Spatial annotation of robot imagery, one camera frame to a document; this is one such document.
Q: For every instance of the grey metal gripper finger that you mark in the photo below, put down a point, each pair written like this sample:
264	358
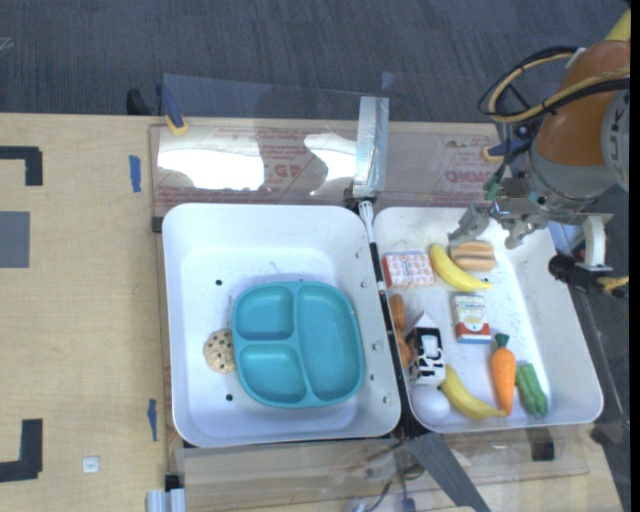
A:
519	235
470	225

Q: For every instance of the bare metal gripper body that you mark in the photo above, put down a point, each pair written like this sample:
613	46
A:
525	206

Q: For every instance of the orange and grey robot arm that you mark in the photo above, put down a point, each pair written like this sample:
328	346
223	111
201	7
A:
575	130

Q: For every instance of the brown hot dog bun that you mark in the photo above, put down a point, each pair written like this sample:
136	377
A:
475	256

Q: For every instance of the yellow banana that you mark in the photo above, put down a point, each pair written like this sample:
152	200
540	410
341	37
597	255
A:
452	272
462	397

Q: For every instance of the brown cardboard board, red print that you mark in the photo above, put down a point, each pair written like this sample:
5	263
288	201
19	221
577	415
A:
440	170

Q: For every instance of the orange and white packet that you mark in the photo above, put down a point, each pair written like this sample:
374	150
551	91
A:
407	270

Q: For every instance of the white plastic tray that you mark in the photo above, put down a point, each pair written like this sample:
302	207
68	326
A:
540	310
200	280

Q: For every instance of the white and red carton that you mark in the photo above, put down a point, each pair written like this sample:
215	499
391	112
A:
471	317

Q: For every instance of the brown bread piece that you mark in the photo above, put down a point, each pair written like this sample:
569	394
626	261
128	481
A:
398	312
403	350

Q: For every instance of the orange carrot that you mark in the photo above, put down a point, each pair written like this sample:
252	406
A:
503	372

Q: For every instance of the black and white milk carton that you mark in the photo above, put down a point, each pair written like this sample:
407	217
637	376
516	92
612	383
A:
427	357

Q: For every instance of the green asparagus bunch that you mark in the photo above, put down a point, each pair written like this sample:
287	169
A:
531	390

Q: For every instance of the white egg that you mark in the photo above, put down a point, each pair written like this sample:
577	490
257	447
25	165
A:
430	404

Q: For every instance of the blue divided plate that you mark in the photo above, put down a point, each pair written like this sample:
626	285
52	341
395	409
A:
300	345

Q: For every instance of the chocolate chip biscuit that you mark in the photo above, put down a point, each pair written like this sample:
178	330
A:
218	352

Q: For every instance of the small white square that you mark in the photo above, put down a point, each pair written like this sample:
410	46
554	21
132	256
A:
90	464

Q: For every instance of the black cylinder on white bracket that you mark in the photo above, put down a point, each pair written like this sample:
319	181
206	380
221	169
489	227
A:
580	272

